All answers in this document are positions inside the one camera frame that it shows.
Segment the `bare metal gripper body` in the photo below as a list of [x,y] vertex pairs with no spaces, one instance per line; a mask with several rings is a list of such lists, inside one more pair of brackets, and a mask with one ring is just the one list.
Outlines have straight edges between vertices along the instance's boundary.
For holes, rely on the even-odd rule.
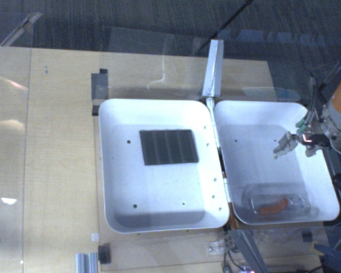
[[298,141],[306,147],[306,156],[314,156],[317,150],[332,148],[341,155],[341,129],[330,117],[313,119],[307,123],[306,118],[297,122]]

